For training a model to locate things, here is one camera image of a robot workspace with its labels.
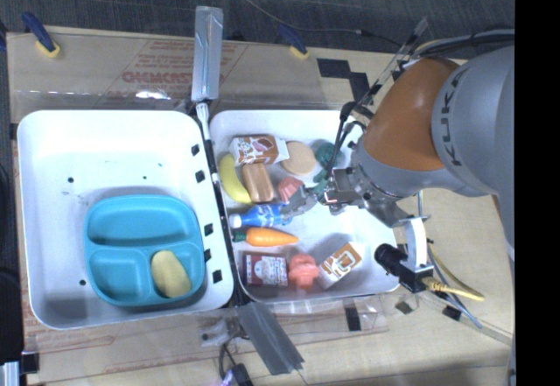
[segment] tan round toy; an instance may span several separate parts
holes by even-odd
[[[297,141],[288,142],[287,146],[290,158],[280,162],[284,170],[297,176],[304,176],[314,170],[317,160],[309,146]]]

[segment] yellow clamp tip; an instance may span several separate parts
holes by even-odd
[[[56,58],[60,53],[60,46],[53,41],[54,50],[49,52],[43,44],[41,44],[38,40],[35,41],[35,46],[47,57],[47,58]]]
[[[306,60],[307,58],[309,58],[309,52],[301,53],[295,46],[290,47],[290,52],[301,60]]]

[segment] blue tray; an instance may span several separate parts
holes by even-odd
[[[200,226],[183,201],[165,195],[126,195],[100,200],[83,226],[89,281],[113,305],[144,306],[177,302],[193,295],[205,275]],[[191,279],[192,289],[167,298],[151,276],[151,258],[173,251]]]

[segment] orange carrot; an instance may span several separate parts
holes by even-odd
[[[299,238],[274,228],[249,228],[245,233],[240,231],[234,232],[234,242],[243,241],[251,246],[265,248],[295,243],[299,241]]]

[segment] toy banana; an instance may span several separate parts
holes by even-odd
[[[249,192],[237,177],[234,157],[231,154],[226,154],[220,159],[218,174],[221,185],[232,200],[241,202],[241,204],[252,204]]]

